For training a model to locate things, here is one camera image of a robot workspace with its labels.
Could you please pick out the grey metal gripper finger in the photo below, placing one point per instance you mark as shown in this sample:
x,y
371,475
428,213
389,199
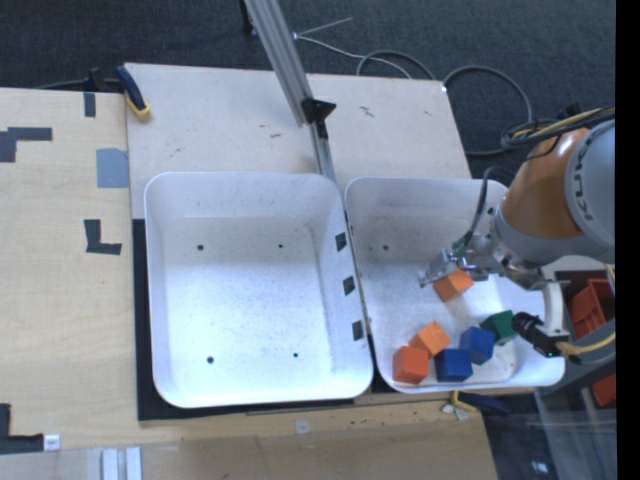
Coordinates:
x,y
440,265
477,273

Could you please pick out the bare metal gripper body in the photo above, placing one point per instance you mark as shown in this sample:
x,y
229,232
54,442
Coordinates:
x,y
481,250

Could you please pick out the orange cube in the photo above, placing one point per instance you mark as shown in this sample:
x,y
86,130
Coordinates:
x,y
410,365
454,287
434,339

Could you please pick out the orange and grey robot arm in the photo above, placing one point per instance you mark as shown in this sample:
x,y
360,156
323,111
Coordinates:
x,y
550,203

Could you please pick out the white plastic tray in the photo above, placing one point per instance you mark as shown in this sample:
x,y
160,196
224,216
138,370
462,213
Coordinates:
x,y
250,308
395,288

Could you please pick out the green cube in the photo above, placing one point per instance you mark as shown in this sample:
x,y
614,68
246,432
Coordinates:
x,y
500,324

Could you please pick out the blue cube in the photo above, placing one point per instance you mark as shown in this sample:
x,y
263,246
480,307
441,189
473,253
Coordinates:
x,y
453,365
477,344

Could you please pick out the red plastic crate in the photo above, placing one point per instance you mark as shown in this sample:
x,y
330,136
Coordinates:
x,y
592,305
605,390

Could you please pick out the pale flat board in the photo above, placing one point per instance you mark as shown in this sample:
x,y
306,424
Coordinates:
x,y
225,118

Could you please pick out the black cylinder on white bracket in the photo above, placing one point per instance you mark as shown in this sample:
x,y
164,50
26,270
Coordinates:
x,y
541,335

